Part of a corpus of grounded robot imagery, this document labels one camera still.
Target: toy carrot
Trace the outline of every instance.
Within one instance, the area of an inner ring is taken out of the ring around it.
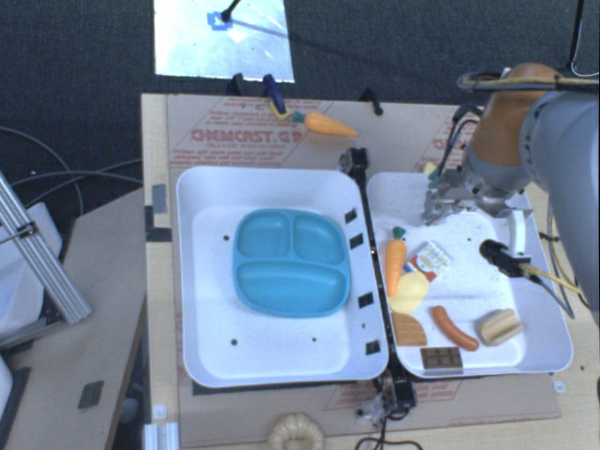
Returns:
[[[292,119],[294,122],[304,122],[309,130],[324,135],[338,137],[356,137],[358,135],[356,130],[322,113],[311,112],[304,115],[300,112],[294,112]]]
[[[390,298],[396,294],[402,267],[406,262],[406,244],[400,239],[404,231],[394,228],[394,239],[385,248],[385,287]]]

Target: orange carrot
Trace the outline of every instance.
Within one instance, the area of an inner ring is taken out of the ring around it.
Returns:
[[[337,135],[339,137],[355,137],[356,130],[345,126],[338,120],[334,120],[321,113],[311,112],[304,118],[304,124],[309,130],[323,133],[325,135]]]
[[[390,298],[396,294],[402,267],[406,262],[406,244],[399,238],[390,240],[385,248],[385,287]]]

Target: toy sausage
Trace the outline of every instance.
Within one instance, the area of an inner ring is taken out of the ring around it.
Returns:
[[[444,307],[438,305],[433,308],[433,320],[440,327],[440,330],[455,342],[459,347],[474,352],[479,348],[479,341],[470,337],[460,330],[448,317]]]

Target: metal frame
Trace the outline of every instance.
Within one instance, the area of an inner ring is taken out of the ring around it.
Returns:
[[[36,222],[31,221],[25,207],[2,172],[0,172],[0,224],[8,233],[8,238],[0,241],[0,245],[7,241],[14,241],[65,321],[73,324],[86,318],[92,309],[73,286],[61,263],[38,231]],[[18,342],[38,337],[52,331],[57,325],[42,327],[40,322],[45,323],[45,319],[26,325],[13,335],[0,339],[0,348],[7,348]]]
[[[375,242],[375,232],[373,231],[373,222],[371,220],[370,205],[367,195],[367,168],[369,165],[368,153],[366,148],[349,148],[339,159],[338,169],[351,177],[358,189],[363,203],[365,213],[365,222],[367,224],[368,243],[373,260],[373,269],[377,279],[377,290],[380,295],[382,305],[382,318],[385,325],[385,334],[387,336],[387,345],[389,351],[389,362],[387,370],[379,380],[376,380],[376,386],[381,387],[380,397],[370,402],[365,402],[361,407],[361,417],[371,419],[377,428],[381,428],[383,421],[387,416],[394,413],[406,414],[416,405],[416,394],[413,388],[413,376],[402,366],[396,352],[396,343],[394,341],[394,327],[387,307],[387,296],[383,286],[383,275],[379,263],[379,254]]]

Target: cardboard sheet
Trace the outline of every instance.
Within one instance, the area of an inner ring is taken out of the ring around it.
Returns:
[[[303,124],[278,122],[268,100],[246,97],[168,97],[171,189],[185,168],[234,165],[335,169],[351,146],[369,151],[367,172],[418,172],[442,156],[455,107],[383,105],[376,116],[368,103],[288,100],[292,110],[324,112],[355,128],[355,139],[327,137]],[[468,132],[463,136],[469,138]],[[460,145],[450,164],[460,161]],[[194,385],[181,361],[181,295],[176,202],[171,195],[173,268],[177,321],[180,443],[182,448],[265,441],[279,417],[305,412],[325,435],[366,433],[354,410],[375,395],[372,382],[302,387],[245,388],[214,392]],[[547,374],[417,382],[418,405],[390,429],[557,418],[558,401]]]

